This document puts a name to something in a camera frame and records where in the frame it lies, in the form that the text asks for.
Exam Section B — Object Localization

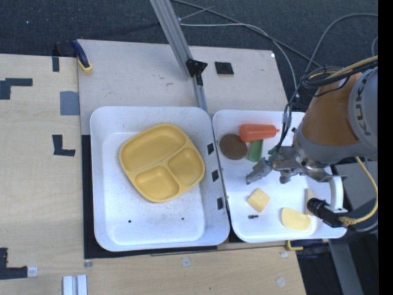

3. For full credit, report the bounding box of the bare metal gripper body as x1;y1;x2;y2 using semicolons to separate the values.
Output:
270;145;335;184

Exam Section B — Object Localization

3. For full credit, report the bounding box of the green toy vegetable piece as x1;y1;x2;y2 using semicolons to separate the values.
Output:
247;139;264;163

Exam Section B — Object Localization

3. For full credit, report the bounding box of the yellow cheese wedge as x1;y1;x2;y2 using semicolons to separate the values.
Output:
246;187;271;213

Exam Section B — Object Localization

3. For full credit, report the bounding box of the pale yellow slice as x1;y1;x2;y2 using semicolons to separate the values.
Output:
304;187;315;216

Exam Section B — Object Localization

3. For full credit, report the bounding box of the brown round biscuit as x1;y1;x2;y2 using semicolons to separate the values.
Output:
219;133;249;161

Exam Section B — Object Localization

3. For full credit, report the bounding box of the orange carrot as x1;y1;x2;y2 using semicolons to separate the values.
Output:
238;123;281;143

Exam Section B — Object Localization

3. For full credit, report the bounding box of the yellow round crisp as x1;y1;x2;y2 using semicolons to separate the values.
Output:
281;207;312;232

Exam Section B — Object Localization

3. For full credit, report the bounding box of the white plastic tray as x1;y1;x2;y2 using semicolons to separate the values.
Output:
211;109;348;244
89;105;231;253

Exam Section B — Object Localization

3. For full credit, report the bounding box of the yellow divided plate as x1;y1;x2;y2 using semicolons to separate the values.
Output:
118;122;206;204

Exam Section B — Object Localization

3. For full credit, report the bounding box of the black cylinder on white bracket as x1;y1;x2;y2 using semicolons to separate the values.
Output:
306;175;349;229

